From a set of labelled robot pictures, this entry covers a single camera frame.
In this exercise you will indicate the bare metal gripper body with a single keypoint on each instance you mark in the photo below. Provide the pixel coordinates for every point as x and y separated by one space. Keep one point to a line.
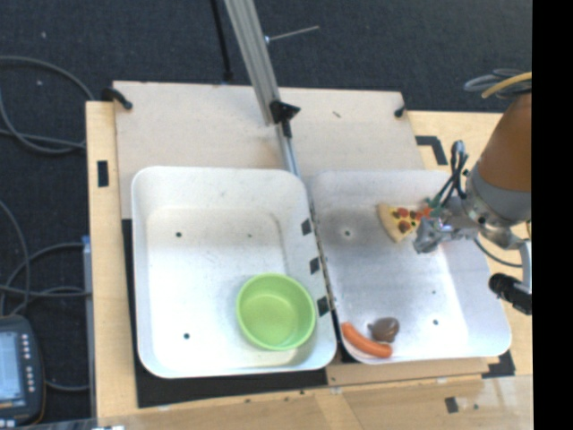
463 224

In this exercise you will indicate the brown rounded lump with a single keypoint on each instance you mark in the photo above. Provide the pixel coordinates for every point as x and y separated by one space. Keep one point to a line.
385 329

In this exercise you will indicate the orange toy sausage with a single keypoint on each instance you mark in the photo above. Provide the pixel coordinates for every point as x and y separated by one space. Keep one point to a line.
365 342

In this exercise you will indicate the black cylinder on white bracket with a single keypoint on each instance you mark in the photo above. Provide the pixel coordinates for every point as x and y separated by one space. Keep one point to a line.
508 287

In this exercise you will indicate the pale wood board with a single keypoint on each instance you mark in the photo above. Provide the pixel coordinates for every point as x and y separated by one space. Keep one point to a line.
201 128

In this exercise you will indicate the toy pizza slice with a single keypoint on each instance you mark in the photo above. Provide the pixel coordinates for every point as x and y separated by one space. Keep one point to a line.
396 222

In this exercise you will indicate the green bowl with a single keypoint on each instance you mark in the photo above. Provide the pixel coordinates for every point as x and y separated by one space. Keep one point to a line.
275 312

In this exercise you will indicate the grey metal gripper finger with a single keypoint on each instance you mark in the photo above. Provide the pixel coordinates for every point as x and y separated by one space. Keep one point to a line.
421 242
430 225

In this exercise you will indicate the white plastic tray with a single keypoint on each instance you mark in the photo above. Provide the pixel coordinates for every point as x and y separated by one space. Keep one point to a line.
394 280
201 285

